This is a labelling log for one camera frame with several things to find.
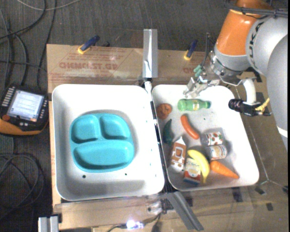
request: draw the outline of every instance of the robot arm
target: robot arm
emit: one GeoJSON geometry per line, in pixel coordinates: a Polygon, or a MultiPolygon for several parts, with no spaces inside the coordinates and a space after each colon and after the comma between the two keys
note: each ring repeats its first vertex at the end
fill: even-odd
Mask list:
{"type": "Polygon", "coordinates": [[[288,150],[288,13],[277,16],[262,0],[237,0],[235,5],[239,10],[230,9],[210,53],[210,65],[197,71],[184,94],[196,97],[220,80],[233,86],[242,84],[247,100],[230,100],[229,107],[249,116],[263,115],[253,79],[237,77],[253,67],[267,79],[273,115],[288,150]]]}

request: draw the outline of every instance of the white cable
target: white cable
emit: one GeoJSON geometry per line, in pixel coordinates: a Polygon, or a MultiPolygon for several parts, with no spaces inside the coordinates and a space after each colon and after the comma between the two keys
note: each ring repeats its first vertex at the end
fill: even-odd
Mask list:
{"type": "MultiPolygon", "coordinates": [[[[29,8],[34,9],[34,10],[43,10],[43,9],[40,9],[40,8],[32,7],[32,6],[30,6],[30,5],[26,4],[26,3],[24,3],[24,2],[21,1],[21,0],[17,0],[17,1],[20,2],[21,4],[25,5],[25,6],[29,7],[29,8]]],[[[83,1],[83,0],[75,0],[75,1],[69,2],[69,3],[65,4],[65,5],[59,6],[59,7],[46,9],[46,11],[49,11],[49,10],[55,10],[55,9],[61,9],[61,8],[67,7],[67,6],[71,5],[71,4],[76,3],[76,2],[79,2],[79,1],[83,1]]]]}

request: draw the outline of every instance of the gray carpet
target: gray carpet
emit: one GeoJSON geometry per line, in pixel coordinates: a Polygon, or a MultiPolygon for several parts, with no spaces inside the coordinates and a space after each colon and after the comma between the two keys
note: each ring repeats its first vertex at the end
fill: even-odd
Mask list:
{"type": "MultiPolygon", "coordinates": [[[[65,5],[74,0],[21,0],[35,8],[47,9],[65,5]]],[[[25,83],[47,92],[47,63],[45,44],[81,45],[98,34],[97,45],[109,42],[113,47],[143,47],[143,29],[158,30],[158,48],[186,50],[198,39],[196,51],[204,51],[205,36],[209,32],[215,39],[228,10],[225,0],[82,0],[56,10],[29,8],[17,0],[0,0],[0,37],[32,24],[43,15],[34,27],[17,35],[24,42],[27,59],[19,40],[12,35],[9,51],[7,38],[0,40],[0,93],[7,83],[20,83],[24,65],[4,63],[29,62],[25,83]]],[[[274,8],[287,8],[288,0],[273,0],[274,8]]],[[[44,175],[27,204],[15,207],[17,201],[29,192],[35,180],[35,165],[24,159],[13,164],[26,174],[26,179],[14,165],[0,177],[0,231],[37,231],[38,217],[52,214],[49,129],[29,137],[8,137],[0,134],[0,154],[26,154],[36,159],[44,175]]],[[[0,170],[4,164],[0,159],[0,170]]]]}

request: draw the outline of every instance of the green bottle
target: green bottle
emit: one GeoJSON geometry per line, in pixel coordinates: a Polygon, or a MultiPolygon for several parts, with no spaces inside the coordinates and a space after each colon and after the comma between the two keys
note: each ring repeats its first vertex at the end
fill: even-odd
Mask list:
{"type": "Polygon", "coordinates": [[[177,103],[179,111],[197,111],[201,108],[210,108],[211,103],[200,99],[180,99],[177,103]]]}

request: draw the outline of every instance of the display screen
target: display screen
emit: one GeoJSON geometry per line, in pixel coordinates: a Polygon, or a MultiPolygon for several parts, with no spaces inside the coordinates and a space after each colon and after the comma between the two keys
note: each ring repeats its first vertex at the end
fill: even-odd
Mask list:
{"type": "Polygon", "coordinates": [[[43,103],[43,95],[16,90],[8,115],[30,121],[37,121],[43,103]]]}

